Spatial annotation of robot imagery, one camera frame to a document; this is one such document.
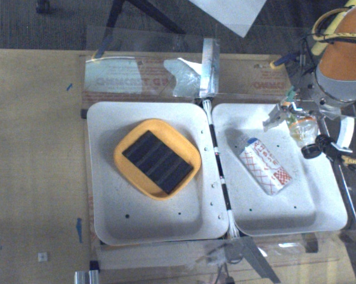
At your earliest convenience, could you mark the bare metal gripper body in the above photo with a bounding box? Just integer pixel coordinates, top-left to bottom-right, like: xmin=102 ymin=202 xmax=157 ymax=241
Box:
xmin=289 ymin=58 xmax=356 ymax=121

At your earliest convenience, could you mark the clear plastic bottle orange label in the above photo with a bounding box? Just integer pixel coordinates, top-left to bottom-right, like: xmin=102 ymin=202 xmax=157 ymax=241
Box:
xmin=286 ymin=112 xmax=319 ymax=148

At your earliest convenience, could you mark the white bottle with red print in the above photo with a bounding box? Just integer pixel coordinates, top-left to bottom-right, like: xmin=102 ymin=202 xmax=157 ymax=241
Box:
xmin=232 ymin=136 xmax=293 ymax=196

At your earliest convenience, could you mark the brown cardboard board red print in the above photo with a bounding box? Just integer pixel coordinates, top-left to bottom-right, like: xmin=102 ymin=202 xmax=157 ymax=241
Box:
xmin=79 ymin=51 xmax=342 ymax=272

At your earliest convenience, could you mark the black and white thin rod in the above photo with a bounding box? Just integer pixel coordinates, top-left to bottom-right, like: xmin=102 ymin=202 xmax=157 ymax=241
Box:
xmin=202 ymin=99 xmax=241 ymax=240

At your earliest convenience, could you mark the white plastic tray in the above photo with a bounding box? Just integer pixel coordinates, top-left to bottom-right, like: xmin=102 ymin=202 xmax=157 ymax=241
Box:
xmin=211 ymin=102 xmax=349 ymax=237
xmin=86 ymin=101 xmax=230 ymax=246

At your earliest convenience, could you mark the orange plate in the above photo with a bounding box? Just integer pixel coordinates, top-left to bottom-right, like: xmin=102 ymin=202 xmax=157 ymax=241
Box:
xmin=112 ymin=118 xmax=202 ymax=201

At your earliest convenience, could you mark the black cylinder on white bracket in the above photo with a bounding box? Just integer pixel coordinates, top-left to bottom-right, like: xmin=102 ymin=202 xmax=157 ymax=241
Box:
xmin=300 ymin=115 xmax=356 ymax=163

